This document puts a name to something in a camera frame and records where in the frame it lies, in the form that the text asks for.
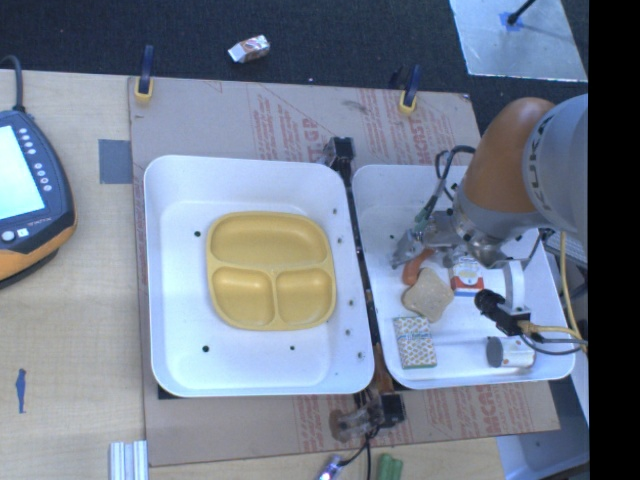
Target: metal base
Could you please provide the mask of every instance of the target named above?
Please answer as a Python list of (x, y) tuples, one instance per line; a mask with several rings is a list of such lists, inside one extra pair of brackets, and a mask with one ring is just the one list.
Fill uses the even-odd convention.
[(472, 75), (586, 82), (587, 76), (560, 0), (449, 0)]

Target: table surface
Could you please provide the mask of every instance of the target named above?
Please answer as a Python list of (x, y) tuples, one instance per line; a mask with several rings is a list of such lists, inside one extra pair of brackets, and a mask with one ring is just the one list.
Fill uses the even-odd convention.
[[(132, 186), (99, 177), (99, 141), (129, 140), (127, 77), (23, 74), (24, 105), (63, 161), (78, 228), (51, 263), (0, 291), (0, 478), (104, 480), (110, 443), (145, 439)], [(14, 104), (14, 73), (1, 70), (0, 109)], [(504, 477), (493, 438), (374, 448), (373, 478), (382, 453), (404, 462), (406, 479)], [(311, 479), (328, 458), (150, 468), (149, 478)], [(366, 478), (366, 462), (340, 478)]]

